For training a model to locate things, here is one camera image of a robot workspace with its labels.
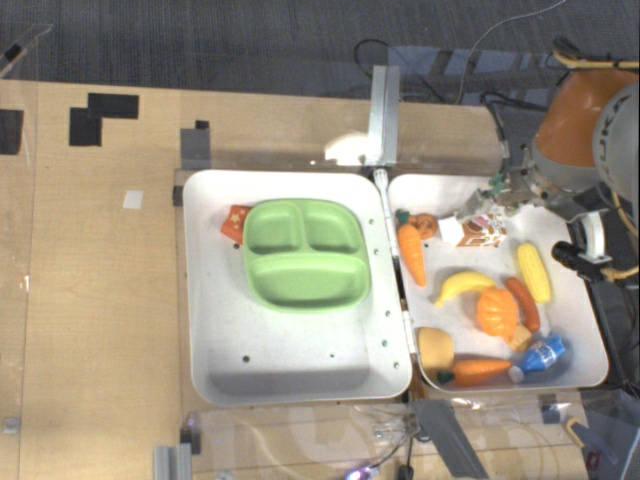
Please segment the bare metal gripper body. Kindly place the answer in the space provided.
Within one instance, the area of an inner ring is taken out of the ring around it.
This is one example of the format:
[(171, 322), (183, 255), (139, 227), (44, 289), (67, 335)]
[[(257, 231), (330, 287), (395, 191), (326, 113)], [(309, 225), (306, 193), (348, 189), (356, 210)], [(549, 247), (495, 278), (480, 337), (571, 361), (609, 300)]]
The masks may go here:
[(527, 205), (543, 206), (554, 188), (554, 183), (537, 168), (515, 167), (500, 170), (479, 194), (491, 207), (514, 214)]

